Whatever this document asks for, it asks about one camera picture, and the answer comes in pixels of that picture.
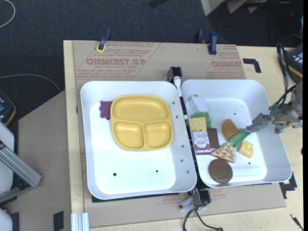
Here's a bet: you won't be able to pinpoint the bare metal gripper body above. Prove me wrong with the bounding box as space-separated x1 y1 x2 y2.
269 102 304 134

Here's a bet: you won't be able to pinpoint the green cylinder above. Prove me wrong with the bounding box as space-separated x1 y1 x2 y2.
229 128 249 148

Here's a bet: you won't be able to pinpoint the yellow cheese wedge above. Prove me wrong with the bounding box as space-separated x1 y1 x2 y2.
237 140 255 159

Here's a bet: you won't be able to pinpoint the orange waffle biscuit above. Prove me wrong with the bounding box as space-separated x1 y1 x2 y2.
221 118 240 141

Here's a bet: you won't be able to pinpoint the white plastic tray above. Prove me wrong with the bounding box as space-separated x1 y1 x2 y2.
80 80 198 200
180 79 293 189

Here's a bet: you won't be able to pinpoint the slice of pizza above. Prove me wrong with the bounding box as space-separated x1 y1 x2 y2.
210 142 237 164

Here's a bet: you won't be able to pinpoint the brown chocolate bar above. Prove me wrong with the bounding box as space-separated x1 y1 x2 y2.
206 128 220 149

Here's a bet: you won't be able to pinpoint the green lettuce leaf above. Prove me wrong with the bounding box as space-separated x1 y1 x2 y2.
190 111 213 130

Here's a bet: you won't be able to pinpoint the yellow cheese slice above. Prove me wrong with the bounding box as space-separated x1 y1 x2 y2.
188 116 208 132

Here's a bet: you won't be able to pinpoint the brown round biscuit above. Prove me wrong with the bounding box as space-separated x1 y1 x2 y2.
208 158 233 184

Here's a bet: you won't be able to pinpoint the clear plastic bottle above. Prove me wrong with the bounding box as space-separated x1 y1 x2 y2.
188 94 209 114

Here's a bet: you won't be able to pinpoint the thin black and white rod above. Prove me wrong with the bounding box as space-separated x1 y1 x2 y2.
173 77 200 190

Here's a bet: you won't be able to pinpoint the yellow divided plate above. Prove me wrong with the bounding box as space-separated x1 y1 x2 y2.
110 94 174 152

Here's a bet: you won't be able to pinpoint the brown cardboard board red print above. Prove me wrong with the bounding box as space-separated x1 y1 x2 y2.
72 40 287 228

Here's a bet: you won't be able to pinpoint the purple grapes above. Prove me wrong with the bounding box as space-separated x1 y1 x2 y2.
99 100 114 120

